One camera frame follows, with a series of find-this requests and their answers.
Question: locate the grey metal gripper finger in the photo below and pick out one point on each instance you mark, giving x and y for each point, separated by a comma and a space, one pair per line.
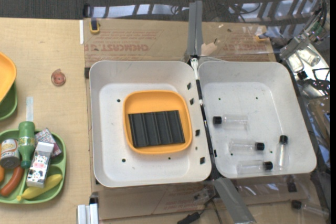
292, 57
311, 56

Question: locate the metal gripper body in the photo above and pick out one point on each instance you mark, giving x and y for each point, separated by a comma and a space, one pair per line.
309, 38

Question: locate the white plastic tray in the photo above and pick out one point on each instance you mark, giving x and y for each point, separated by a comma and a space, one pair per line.
262, 102
110, 165

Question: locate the clear bottle with black cap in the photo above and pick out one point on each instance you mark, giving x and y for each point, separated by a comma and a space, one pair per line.
312, 209
281, 154
244, 145
252, 166
231, 121

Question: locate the thin black and white rod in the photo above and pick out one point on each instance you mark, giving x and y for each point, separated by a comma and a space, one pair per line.
199, 89

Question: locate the brown cardboard board red print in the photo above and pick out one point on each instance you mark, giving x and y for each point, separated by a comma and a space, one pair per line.
173, 36

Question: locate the orange plate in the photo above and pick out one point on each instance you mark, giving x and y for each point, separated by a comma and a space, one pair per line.
6, 73
155, 99

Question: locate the black ribbed rack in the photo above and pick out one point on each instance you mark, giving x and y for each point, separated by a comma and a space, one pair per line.
157, 128

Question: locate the pink doughnut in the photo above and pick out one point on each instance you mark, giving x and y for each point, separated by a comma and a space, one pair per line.
58, 78

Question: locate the pink packet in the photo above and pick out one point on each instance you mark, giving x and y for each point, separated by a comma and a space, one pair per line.
48, 136

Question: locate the green divided plate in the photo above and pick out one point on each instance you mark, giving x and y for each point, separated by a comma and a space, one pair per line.
56, 165
9, 107

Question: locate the white milk carton cow print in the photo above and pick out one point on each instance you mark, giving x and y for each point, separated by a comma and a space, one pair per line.
39, 165

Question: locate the green bottle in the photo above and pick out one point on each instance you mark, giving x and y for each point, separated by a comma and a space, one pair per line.
26, 139

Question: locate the yellow banana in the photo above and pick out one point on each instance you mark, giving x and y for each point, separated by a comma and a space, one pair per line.
39, 190

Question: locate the small can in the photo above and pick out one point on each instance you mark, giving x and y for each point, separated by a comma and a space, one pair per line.
9, 152

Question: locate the red sausage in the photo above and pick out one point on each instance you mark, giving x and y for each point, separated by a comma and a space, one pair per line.
13, 182

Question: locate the orange carrot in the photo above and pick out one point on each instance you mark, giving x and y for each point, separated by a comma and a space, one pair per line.
1, 173

